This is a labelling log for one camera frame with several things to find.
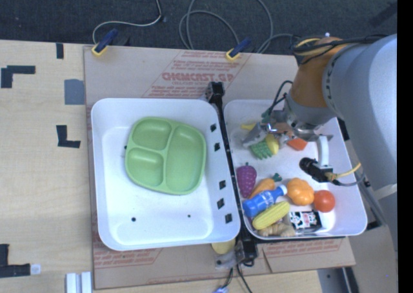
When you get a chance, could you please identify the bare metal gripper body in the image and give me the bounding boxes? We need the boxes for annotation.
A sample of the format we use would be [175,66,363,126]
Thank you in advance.
[267,110,334,142]

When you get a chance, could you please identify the black block with wires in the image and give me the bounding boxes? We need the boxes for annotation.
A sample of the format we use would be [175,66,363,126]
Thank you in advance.
[206,81,225,104]
[236,239,259,267]

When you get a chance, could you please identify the brown cardboard board red print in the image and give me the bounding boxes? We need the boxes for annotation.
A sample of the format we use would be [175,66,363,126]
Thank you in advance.
[83,45,356,290]

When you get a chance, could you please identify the orange toy pumpkin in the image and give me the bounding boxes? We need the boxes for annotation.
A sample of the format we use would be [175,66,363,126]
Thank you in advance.
[286,177,315,207]

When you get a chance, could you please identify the blue toy bottle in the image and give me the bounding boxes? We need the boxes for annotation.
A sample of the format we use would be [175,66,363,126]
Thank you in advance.
[241,184,288,219]

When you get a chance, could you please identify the black cylinder on white bracket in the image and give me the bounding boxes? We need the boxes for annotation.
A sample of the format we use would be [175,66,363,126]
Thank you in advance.
[299,135,334,184]

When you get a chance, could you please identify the red toy tomato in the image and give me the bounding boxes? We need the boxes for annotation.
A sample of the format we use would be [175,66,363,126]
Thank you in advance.
[313,189,336,214]

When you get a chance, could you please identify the cow print milk carton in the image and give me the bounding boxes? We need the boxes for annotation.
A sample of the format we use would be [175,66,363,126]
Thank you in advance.
[288,210,323,233]

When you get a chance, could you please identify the green divided plate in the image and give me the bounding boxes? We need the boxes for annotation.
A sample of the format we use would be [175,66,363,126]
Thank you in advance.
[124,116,208,196]

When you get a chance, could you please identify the thin black rod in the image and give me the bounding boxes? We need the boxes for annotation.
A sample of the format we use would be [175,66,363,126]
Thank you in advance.
[214,94,251,247]

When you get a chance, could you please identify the purple toy grapes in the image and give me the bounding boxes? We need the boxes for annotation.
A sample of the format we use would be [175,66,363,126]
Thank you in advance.
[236,162,258,199]

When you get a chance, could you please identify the yellow fruit with green leaves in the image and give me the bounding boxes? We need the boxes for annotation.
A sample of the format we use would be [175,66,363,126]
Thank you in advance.
[249,133,280,161]

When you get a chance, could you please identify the white plastic tray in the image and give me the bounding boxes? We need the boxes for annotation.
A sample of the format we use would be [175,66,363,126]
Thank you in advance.
[90,97,241,252]
[223,99,368,241]

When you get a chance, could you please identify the orange toy carrot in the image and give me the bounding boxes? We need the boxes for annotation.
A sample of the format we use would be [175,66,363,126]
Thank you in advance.
[248,172,283,199]

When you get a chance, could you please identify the yellow toy corn cob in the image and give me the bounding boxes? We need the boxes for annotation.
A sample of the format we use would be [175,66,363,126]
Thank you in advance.
[251,201,291,231]

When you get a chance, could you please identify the tan toy croissant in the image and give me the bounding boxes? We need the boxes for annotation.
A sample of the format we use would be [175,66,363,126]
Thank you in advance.
[257,221,296,239]

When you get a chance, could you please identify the orange toy wedge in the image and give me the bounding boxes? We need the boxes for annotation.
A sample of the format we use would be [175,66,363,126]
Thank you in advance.
[287,137,308,152]

